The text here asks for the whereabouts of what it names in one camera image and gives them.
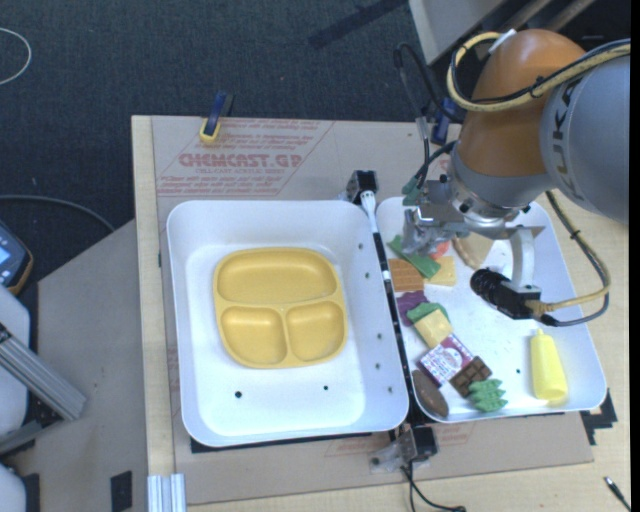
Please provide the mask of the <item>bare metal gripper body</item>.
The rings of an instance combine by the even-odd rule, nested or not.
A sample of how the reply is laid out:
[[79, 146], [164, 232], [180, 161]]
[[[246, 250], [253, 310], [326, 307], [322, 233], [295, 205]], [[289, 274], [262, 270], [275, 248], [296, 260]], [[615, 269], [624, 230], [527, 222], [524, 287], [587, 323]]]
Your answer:
[[461, 182], [428, 180], [416, 221], [423, 233], [426, 228], [439, 228], [449, 234], [449, 240], [471, 233], [496, 240], [506, 237], [506, 225], [517, 215], [517, 208], [496, 205]]

